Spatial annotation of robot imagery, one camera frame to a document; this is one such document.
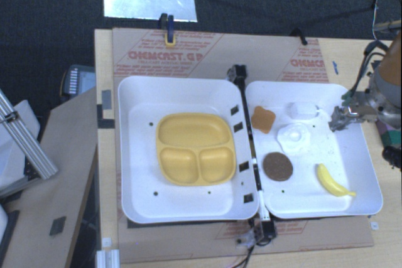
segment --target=cardboard sheet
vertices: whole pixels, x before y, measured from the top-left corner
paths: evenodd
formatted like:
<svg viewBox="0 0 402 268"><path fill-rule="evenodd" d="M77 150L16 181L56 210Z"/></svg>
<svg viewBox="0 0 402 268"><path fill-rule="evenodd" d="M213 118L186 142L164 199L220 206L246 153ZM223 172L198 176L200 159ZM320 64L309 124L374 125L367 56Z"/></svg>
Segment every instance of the cardboard sheet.
<svg viewBox="0 0 402 268"><path fill-rule="evenodd" d="M233 64L247 65L246 83L255 80L328 82L317 39L278 36L175 32L177 45L167 48L164 32L152 29L113 30L114 93L130 75L223 79ZM115 95L115 120L118 116ZM119 147L116 121L116 146ZM121 263L244 255L236 247L249 230L246 221L138 225L121 209L121 165L116 149L118 230ZM284 220L278 236L257 254L373 246L367 217Z"/></svg>

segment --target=chocolate cookie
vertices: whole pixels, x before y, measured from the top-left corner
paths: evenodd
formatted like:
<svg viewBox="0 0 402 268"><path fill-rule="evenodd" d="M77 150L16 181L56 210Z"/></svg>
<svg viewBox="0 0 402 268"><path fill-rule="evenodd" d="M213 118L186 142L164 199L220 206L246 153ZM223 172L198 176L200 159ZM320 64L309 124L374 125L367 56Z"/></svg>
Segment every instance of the chocolate cookie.
<svg viewBox="0 0 402 268"><path fill-rule="evenodd" d="M288 157L279 152L267 154L263 161L267 177L275 181L286 181L293 173L293 165Z"/></svg>

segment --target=electronic device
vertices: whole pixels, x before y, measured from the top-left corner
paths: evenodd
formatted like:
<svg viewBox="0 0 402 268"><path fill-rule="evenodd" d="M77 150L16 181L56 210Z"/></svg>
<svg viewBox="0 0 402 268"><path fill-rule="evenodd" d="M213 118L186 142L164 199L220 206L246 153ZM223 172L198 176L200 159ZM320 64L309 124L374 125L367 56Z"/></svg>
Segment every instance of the electronic device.
<svg viewBox="0 0 402 268"><path fill-rule="evenodd" d="M71 99L86 92L95 85L94 67L72 65L63 78L60 95Z"/></svg>

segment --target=wooden table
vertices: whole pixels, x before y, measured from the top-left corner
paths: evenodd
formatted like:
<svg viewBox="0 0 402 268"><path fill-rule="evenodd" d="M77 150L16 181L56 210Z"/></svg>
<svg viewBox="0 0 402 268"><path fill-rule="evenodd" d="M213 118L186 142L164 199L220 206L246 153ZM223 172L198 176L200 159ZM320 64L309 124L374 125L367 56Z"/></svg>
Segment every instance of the wooden table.
<svg viewBox="0 0 402 268"><path fill-rule="evenodd" d="M51 111L41 146L58 173L4 205L19 215L3 268L70 267L95 172L96 131L95 89ZM58 219L63 228L50 235Z"/></svg>
<svg viewBox="0 0 402 268"><path fill-rule="evenodd" d="M350 88L357 77L362 53L370 40L318 39L327 74L331 83ZM95 55L97 77L97 103L102 103L102 89L113 88L112 31L95 32ZM335 73L332 62L337 64ZM104 119L114 118L114 106L103 110ZM320 250L282 254L253 255L249 268L257 267L399 267L402 262L402 208L401 173L381 157L383 146L374 124L363 124L372 162L378 176L384 198L383 209L370 221L379 229L372 231L374 247L340 250ZM117 248L116 211L116 158L114 129L99 129L99 184L100 184L100 230L102 237L110 238L110 245L103 250ZM208 259L173 260L123 264L129 268L201 268L232 267L241 257L219 257Z"/></svg>

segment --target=toy banana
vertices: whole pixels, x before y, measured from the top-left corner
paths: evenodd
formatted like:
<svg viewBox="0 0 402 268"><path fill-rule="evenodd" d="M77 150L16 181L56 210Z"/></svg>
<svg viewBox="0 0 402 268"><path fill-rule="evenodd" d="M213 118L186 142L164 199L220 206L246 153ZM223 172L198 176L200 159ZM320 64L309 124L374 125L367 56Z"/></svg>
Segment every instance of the toy banana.
<svg viewBox="0 0 402 268"><path fill-rule="evenodd" d="M356 196L356 192L349 191L347 188L336 182L333 177L331 177L331 174L329 174L327 167L322 163L317 166L317 176L322 186L327 189L329 193L335 196Z"/></svg>

